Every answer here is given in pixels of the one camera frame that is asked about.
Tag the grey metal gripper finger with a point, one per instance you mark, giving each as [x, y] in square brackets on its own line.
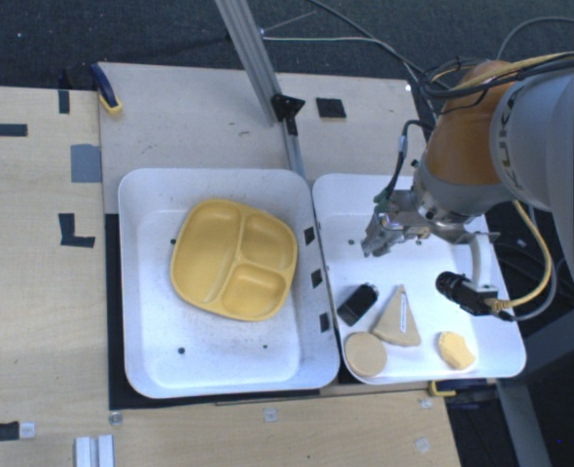
[372, 241]
[393, 237]

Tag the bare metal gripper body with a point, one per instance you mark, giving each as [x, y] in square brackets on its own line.
[413, 212]

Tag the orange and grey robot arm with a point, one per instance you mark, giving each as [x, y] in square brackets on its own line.
[467, 129]

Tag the white plastic tray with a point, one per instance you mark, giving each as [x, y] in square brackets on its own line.
[413, 265]
[219, 358]

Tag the small black box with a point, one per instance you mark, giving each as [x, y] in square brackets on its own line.
[356, 304]

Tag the beige pizza slice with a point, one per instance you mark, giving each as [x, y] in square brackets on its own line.
[394, 324]

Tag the round beige biscuit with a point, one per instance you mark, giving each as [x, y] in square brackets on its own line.
[365, 354]

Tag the yellow wavy biscuit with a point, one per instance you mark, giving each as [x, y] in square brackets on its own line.
[455, 350]

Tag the yellow divided plate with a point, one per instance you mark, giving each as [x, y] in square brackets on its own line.
[228, 256]

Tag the black cylinder on white bracket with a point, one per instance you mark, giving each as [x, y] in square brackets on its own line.
[464, 290]

